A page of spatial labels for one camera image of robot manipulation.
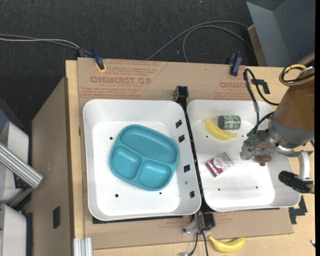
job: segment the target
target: green can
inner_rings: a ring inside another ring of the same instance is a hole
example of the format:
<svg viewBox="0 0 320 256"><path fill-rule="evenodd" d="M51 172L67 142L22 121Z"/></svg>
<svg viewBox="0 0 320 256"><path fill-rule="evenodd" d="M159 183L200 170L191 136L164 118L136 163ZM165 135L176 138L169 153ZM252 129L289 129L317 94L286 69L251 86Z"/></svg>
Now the green can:
<svg viewBox="0 0 320 256"><path fill-rule="evenodd" d="M222 130L239 130L241 119L238 115L220 115L218 118L218 127Z"/></svg>

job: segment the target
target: black carpet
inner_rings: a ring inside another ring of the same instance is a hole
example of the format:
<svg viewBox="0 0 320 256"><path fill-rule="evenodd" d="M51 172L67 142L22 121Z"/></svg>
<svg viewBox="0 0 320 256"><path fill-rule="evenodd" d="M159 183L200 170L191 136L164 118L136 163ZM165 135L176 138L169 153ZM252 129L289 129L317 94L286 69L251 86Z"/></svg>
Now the black carpet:
<svg viewBox="0 0 320 256"><path fill-rule="evenodd" d="M64 39L103 58L146 60L184 30L209 21L252 20L245 0L2 0L0 34ZM238 25L219 24L239 36ZM152 60L185 62L183 36ZM231 53L244 54L242 64L255 65L245 44L218 29L199 29L185 45L194 63L223 64ZM0 98L24 124L31 120L65 75L65 60L76 50L46 42L0 40Z"/></svg>

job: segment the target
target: table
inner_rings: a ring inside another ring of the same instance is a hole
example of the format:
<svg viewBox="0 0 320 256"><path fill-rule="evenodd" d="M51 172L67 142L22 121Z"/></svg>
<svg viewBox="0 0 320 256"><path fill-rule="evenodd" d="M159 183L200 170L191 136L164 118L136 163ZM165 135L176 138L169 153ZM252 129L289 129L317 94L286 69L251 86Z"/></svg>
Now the table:
<svg viewBox="0 0 320 256"><path fill-rule="evenodd" d="M33 215L33 255L71 255L74 238L85 238L84 200L82 183L82 159L80 140L80 116L78 95L77 61L67 60L66 74L57 85L32 121L33 168L43 175L43 182L32 192L31 201L23 208ZM286 91L277 86L282 68L250 67L256 77L268 81L272 94L268 99L279 102ZM256 91L255 97L262 101ZM307 145L304 150L311 150ZM314 178L314 153L310 157L311 178ZM294 171L299 168L298 159L292 158ZM248 237L244 248L234 253L237 256L315 255L315 196L304 195L308 212L297 217L294 233L286 235ZM53 210L60 207L60 225L53 229ZM190 252L194 242L179 242L158 245L130 246L94 250L95 256L126 255L180 255ZM209 255L226 255L217 252L208 242ZM194 255L206 255L203 241L199 241Z"/></svg>

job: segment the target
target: toy banana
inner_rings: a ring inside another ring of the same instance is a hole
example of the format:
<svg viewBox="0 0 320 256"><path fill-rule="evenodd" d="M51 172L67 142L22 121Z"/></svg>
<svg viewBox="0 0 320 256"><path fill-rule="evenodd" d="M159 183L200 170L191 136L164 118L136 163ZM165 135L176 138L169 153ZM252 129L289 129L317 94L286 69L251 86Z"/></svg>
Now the toy banana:
<svg viewBox="0 0 320 256"><path fill-rule="evenodd" d="M246 238L245 237L239 237L233 241L230 242L223 242L217 239L214 239L211 235L208 236L208 239L211 240L213 243L214 248L225 254L229 253L235 253L244 247L246 243Z"/></svg>
<svg viewBox="0 0 320 256"><path fill-rule="evenodd" d="M220 140L226 141L229 140L232 137L237 137L238 135L236 133L231 133L226 130L220 129L213 121L211 121L209 118L205 119L205 127L207 130L215 137L217 137Z"/></svg>

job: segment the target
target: cardboard sheet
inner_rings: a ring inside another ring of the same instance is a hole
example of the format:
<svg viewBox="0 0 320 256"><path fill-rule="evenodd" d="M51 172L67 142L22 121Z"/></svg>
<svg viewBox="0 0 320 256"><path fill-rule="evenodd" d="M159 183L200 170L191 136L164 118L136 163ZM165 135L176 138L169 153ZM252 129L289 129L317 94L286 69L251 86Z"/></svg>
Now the cardboard sheet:
<svg viewBox="0 0 320 256"><path fill-rule="evenodd" d="M190 216L156 220L93 224L88 209L83 107L92 99L170 100L177 86L187 86L190 102L203 100L250 100L242 73L229 75L229 65L106 59L107 72L100 74L93 58L78 58L79 115L83 178L85 236L94 249L193 241L181 228ZM217 239L293 233L287 208L214 212Z"/></svg>

